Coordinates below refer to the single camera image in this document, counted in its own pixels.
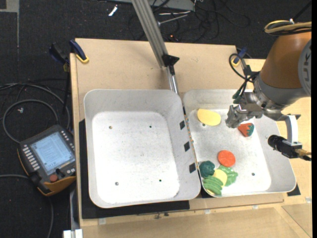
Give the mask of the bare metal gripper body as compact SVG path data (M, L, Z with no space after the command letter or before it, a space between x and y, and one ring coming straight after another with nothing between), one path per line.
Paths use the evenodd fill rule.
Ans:
M281 120L283 106L267 98L263 93L244 92L238 104L238 114L242 120L266 116L272 120Z

